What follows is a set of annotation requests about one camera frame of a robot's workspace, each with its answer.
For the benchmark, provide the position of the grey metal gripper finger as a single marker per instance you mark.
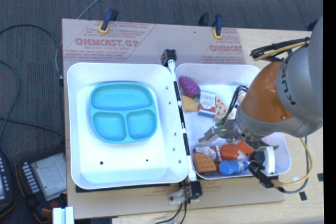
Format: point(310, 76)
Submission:
point(207, 138)
point(211, 130)

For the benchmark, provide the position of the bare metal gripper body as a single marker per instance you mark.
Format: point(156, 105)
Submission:
point(231, 132)

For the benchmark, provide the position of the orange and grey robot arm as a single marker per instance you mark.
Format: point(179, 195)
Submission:
point(265, 97)

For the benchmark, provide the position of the white plastic tray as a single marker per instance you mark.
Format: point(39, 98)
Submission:
point(202, 128)
point(126, 162)

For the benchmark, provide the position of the red and white carton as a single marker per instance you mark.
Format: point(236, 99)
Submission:
point(208, 152)

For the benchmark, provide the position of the pizza slice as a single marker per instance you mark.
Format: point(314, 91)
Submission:
point(220, 108)

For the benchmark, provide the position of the brown waffle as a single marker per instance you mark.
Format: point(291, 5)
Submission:
point(204, 163)

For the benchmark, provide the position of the white blue red carton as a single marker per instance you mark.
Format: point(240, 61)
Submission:
point(206, 103)

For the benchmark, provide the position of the yellow cheese wedge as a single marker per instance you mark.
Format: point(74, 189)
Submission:
point(188, 104)

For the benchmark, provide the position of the blue bottle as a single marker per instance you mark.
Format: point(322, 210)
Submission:
point(231, 168)

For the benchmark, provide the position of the thin black and white rod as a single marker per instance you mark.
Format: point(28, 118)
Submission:
point(179, 99)

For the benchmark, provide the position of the purple grapes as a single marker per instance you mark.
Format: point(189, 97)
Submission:
point(189, 85)

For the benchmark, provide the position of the blue divided plate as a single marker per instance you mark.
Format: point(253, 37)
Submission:
point(122, 112)

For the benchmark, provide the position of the brown cardboard board red print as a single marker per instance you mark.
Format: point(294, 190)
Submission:
point(157, 36)

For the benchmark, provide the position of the black cylinder on white bracket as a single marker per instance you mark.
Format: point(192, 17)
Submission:
point(269, 162)

